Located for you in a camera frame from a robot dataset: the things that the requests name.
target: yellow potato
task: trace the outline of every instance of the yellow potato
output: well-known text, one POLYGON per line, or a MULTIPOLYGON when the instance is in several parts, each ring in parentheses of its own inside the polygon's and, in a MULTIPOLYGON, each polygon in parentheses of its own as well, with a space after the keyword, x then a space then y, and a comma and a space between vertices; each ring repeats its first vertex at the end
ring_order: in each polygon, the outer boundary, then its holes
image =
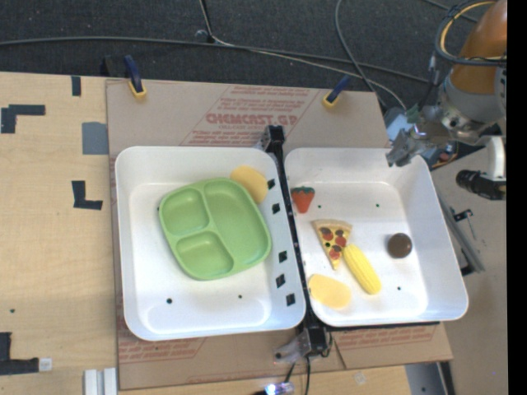
POLYGON ((329 276, 311 275, 307 286, 315 300, 332 309, 343 309, 352 299, 350 288, 329 276))
POLYGON ((264 175, 248 165, 241 165, 231 172, 231 180, 241 184, 253 198, 255 203, 264 201, 268 184, 264 175))

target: green divided plate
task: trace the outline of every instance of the green divided plate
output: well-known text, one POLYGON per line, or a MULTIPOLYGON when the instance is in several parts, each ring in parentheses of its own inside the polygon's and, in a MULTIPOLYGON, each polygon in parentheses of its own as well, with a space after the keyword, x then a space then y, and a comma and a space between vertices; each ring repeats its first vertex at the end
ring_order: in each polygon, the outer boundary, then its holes
POLYGON ((208 179, 167 194, 159 217, 170 249, 192 278, 214 280, 262 262, 271 235, 247 190, 208 179))

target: toy food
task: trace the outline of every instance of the toy food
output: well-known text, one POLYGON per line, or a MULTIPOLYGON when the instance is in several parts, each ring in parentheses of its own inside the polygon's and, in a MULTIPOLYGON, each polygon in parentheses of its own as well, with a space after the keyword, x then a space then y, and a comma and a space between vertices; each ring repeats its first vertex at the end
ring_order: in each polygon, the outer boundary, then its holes
POLYGON ((361 287, 368 294, 377 294, 382 285, 366 255, 355 244, 344 248, 344 261, 361 287))
POLYGON ((241 184, 255 203, 262 203, 267 196, 268 184, 264 175, 248 165, 241 165, 232 170, 231 180, 241 184))
POLYGON ((304 214, 310 208, 311 201, 315 197, 315 190, 313 188, 299 187, 291 190, 291 199, 296 205, 296 209, 300 214, 304 214))
POLYGON ((388 253, 394 258, 404 258, 412 251, 412 240, 405 233, 392 235, 388 240, 388 253))
POLYGON ((340 220, 316 220, 312 222, 331 267, 337 270, 344 246, 352 232, 352 226, 340 220))
POLYGON ((352 299, 350 288, 329 276, 311 275, 307 286, 315 300, 332 309, 342 309, 352 299))

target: toy corn cob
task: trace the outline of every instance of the toy corn cob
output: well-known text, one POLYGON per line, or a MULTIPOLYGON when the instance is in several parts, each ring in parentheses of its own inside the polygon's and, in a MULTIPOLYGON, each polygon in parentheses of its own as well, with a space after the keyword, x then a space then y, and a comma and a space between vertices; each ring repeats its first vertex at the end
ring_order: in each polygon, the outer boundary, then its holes
POLYGON ((343 256, 364 291, 368 294, 377 294, 382 287, 380 279, 362 250, 355 244, 349 244, 344 248, 343 256))

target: white tray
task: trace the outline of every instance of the white tray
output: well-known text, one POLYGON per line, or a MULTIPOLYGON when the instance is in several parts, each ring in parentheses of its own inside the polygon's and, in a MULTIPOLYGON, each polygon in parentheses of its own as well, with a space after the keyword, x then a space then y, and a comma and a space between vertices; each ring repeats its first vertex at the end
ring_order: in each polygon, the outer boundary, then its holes
POLYGON ((159 341, 294 328, 305 299, 273 159, 253 148, 136 146, 115 163, 124 317, 141 339, 159 341), (259 205, 273 240, 259 265, 196 281, 175 260, 157 208, 168 192, 250 165, 274 180, 259 205), (273 205, 280 211, 273 213, 273 205))
POLYGON ((290 189, 309 186, 315 198, 305 214, 295 211, 307 279, 319 273, 352 289, 342 310, 311 298, 315 314, 328 325, 354 327, 453 320, 468 308, 457 258, 426 163, 415 157, 402 168, 390 168, 386 149, 301 148, 285 160, 290 189), (383 284, 368 295, 343 261, 334 271, 311 222, 338 219, 352 225, 350 243, 370 259, 383 284), (413 251, 394 259, 387 239, 404 232, 413 251))

